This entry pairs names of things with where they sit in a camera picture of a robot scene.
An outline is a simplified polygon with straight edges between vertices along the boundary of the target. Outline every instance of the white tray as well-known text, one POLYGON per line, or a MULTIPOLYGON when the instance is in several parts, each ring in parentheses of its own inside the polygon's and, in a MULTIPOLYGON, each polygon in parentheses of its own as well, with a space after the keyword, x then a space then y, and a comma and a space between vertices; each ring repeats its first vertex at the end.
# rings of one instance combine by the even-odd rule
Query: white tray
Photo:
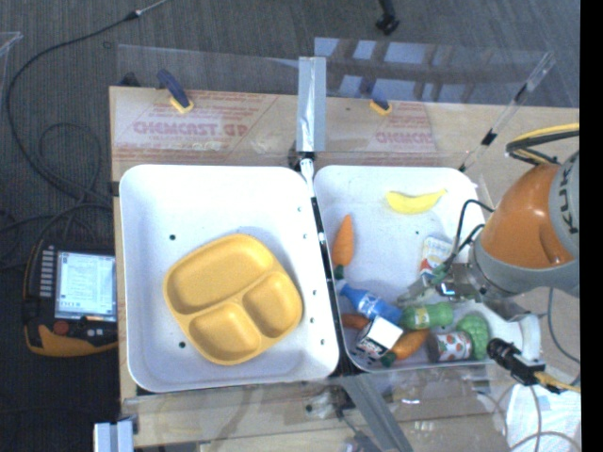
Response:
MULTIPOLYGON (((343 217, 352 216, 355 249, 350 265, 345 268, 346 281, 391 304, 396 304, 396 298, 407 293, 408 286, 418 278, 425 238, 435 236, 452 242, 463 204, 478 198, 475 186, 464 174, 447 168, 328 166, 317 172, 314 185, 329 250, 343 217), (430 211, 417 215, 394 212, 385 198, 388 191, 420 195, 441 188, 447 193, 430 211)), ((461 239, 483 222, 481 209, 475 204, 468 205, 461 239)), ((457 261, 466 263, 467 259, 465 249, 457 261)), ((511 323, 481 303, 467 301, 463 306, 455 306, 454 323, 468 313, 477 313, 486 319, 493 336, 513 342, 520 349, 525 347, 531 356, 538 355, 540 329, 535 315, 511 323)), ((337 297, 337 307, 340 313, 354 313, 350 301, 344 297, 337 297)), ((366 371, 475 364, 430 363, 422 347, 408 359, 385 368, 379 362, 372 363, 354 354, 356 335, 357 331, 344 329, 350 359, 366 371)))
POLYGON ((127 362, 151 392, 322 379, 335 369, 331 303, 307 187, 291 169, 141 165, 120 183, 127 362), (301 323, 239 365, 205 359, 187 341, 162 294, 169 267, 231 233, 260 239, 303 301, 301 323))

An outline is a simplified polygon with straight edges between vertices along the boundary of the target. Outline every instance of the blue bottle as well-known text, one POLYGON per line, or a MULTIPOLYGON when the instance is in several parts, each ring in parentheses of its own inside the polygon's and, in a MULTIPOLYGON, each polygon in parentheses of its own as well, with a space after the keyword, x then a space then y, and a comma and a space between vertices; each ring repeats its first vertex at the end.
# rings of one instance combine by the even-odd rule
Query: blue bottle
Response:
POLYGON ((351 301, 356 312, 372 320, 375 316, 385 318, 394 325, 399 326, 402 318, 402 310, 397 306, 390 305, 387 301, 373 295, 367 290, 352 288, 345 280, 337 281, 337 290, 351 301))

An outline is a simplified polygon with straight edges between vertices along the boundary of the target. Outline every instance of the chair leg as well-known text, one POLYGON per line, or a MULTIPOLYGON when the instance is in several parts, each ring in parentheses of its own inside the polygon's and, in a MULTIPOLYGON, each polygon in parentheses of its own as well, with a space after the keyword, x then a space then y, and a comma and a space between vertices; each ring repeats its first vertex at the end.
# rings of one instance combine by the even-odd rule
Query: chair leg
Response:
POLYGON ((379 0, 379 5, 383 10, 383 15, 377 21, 377 28, 382 30, 385 35, 391 34, 398 28, 399 20, 396 18, 396 11, 392 0, 379 0))

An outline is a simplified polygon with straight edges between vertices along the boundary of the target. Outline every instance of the chair caster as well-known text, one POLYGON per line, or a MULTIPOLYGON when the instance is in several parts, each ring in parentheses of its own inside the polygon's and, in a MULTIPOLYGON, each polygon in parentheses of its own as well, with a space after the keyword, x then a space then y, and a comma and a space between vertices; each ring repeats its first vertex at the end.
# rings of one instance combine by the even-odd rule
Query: chair caster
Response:
POLYGON ((382 30, 385 35, 389 35, 398 28, 399 20, 395 15, 384 13, 375 25, 382 30))

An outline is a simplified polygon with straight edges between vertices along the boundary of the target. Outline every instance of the gray floor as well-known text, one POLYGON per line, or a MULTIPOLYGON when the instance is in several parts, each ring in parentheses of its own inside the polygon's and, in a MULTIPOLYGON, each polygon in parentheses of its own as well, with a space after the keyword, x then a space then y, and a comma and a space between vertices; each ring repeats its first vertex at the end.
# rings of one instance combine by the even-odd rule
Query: gray floor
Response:
MULTIPOLYGON (((161 0, 0 0, 0 32, 18 31, 23 38, 9 53, 5 93, 10 79, 35 54, 118 22, 135 8, 161 0)), ((119 81, 118 44, 199 50, 246 56, 297 58, 311 56, 316 37, 390 40, 499 47, 519 51, 553 52, 557 64, 530 105, 579 107, 580 0, 393 0, 399 28, 385 36, 375 27, 381 16, 377 0, 171 0, 149 8, 139 19, 94 38, 63 47, 36 60, 11 93, 15 127, 24 147, 33 152, 44 129, 69 122, 44 138, 43 153, 54 170, 67 173, 82 186, 90 183, 94 160, 100 157, 100 176, 94 185, 107 195, 109 180, 109 122, 107 87, 119 81), (99 139, 70 134, 85 126, 99 139)), ((49 186, 31 167, 11 137, 6 109, 0 120, 0 210, 14 219, 54 214, 75 198, 49 186)), ((110 216, 92 212, 86 219, 101 235, 110 237, 110 216)), ((71 434, 60 444, 60 428, 49 411, 70 400, 72 412, 95 410, 93 420, 110 417, 116 405, 116 356, 71 363, 32 358, 24 352, 19 324, 20 269, 40 222, 25 225, 17 248, 2 255, 0 274, 2 312, 9 325, 0 353, 0 409, 34 410, 42 396, 45 413, 15 428, 15 416, 0 417, 0 450, 16 430, 7 450, 83 450, 86 431, 71 434), (55 376, 70 378, 68 387, 55 376), (89 382, 98 384, 91 389, 89 382)), ((7 249, 12 243, 0 239, 7 249)), ((68 422, 86 423, 78 416, 68 422)))

